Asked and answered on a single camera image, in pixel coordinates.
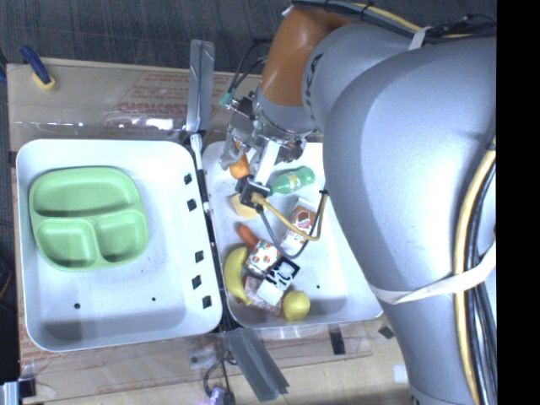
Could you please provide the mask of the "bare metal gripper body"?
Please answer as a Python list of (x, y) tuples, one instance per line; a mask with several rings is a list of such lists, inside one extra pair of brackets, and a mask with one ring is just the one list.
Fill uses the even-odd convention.
[(227, 126), (227, 138), (233, 138), (243, 153), (255, 149), (261, 154), (268, 142), (280, 145), (276, 161), (298, 159), (305, 147), (305, 138), (313, 132), (313, 121), (301, 106), (279, 105), (261, 93), (242, 99), (225, 96), (225, 108), (232, 111)]

